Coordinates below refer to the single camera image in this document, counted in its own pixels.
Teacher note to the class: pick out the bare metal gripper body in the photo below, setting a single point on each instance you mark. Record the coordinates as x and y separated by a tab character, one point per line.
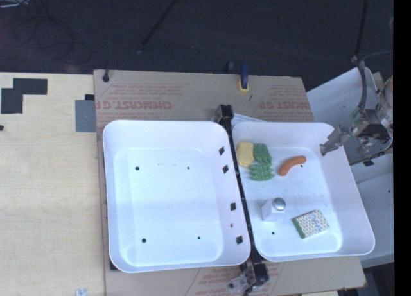
366	134

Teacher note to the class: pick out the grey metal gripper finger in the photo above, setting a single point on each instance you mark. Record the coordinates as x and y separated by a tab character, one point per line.
339	132
330	147

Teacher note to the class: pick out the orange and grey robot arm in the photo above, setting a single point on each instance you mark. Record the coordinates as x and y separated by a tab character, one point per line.
389	90

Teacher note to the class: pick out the orange toy sausage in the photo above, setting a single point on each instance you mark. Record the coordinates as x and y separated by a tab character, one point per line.
290	164

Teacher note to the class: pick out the white plastic tray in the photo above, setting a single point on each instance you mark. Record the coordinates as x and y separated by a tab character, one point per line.
167	198
308	192

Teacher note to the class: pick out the green toy pea pods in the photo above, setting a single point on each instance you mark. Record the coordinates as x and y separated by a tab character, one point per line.
262	153
261	172

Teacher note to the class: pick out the green patterned packet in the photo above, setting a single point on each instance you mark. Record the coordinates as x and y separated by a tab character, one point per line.
311	223

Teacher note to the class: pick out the white bottle with silver cap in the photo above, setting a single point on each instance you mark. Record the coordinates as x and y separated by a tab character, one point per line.
273	209

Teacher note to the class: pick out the yellow toy corn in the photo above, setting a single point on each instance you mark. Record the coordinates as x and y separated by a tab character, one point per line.
245	153

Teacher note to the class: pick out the white printed paper slip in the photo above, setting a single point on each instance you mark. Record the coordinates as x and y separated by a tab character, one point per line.
248	118

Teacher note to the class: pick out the thin black rod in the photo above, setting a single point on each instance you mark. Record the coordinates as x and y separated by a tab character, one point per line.
239	176

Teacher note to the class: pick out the brown cardboard board red print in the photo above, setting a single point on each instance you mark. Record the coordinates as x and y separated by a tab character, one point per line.
196	100

